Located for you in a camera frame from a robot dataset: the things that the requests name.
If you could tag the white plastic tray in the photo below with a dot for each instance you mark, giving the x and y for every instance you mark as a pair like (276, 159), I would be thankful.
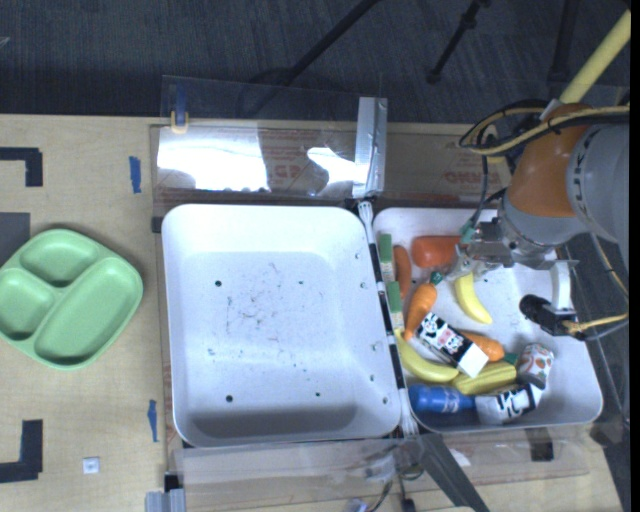
(280, 325)
(560, 380)

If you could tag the yellow corn cob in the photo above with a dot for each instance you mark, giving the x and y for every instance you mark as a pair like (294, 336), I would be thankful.
(487, 380)

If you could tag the blue bottle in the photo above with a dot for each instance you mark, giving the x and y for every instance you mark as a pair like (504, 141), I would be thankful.
(440, 398)

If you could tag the yellow banana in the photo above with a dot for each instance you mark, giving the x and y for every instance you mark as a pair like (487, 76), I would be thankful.
(472, 300)
(425, 367)

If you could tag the orange carrot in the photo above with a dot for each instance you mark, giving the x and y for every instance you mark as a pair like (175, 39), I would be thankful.
(487, 345)
(422, 302)

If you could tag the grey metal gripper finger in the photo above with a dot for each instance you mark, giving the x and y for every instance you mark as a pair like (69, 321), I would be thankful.
(481, 270)
(459, 266)

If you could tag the cow print milk carton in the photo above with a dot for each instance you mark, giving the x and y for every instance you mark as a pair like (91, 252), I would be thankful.
(447, 340)

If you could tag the white can orange print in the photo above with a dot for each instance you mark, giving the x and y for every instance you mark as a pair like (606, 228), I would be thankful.
(535, 365)

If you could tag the orange-brown sausage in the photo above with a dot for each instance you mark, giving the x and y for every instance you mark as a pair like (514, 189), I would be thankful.
(402, 270)

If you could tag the green and cream carton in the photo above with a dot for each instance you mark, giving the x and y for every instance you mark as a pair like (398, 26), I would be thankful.
(395, 305)
(385, 255)

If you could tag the small white square block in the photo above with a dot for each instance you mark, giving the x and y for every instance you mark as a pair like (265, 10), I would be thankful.
(91, 465)

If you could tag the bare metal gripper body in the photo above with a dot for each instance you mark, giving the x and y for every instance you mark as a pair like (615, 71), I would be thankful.
(492, 242)

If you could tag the green divided plate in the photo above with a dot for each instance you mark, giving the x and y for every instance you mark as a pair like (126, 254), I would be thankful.
(85, 310)

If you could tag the orange bell pepper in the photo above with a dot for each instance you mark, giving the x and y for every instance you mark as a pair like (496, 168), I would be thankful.
(432, 251)

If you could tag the black cylinder on white bracket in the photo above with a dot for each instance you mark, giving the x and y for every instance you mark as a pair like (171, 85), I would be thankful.
(542, 310)

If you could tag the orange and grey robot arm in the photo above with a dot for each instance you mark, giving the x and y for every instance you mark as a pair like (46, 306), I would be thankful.
(545, 170)

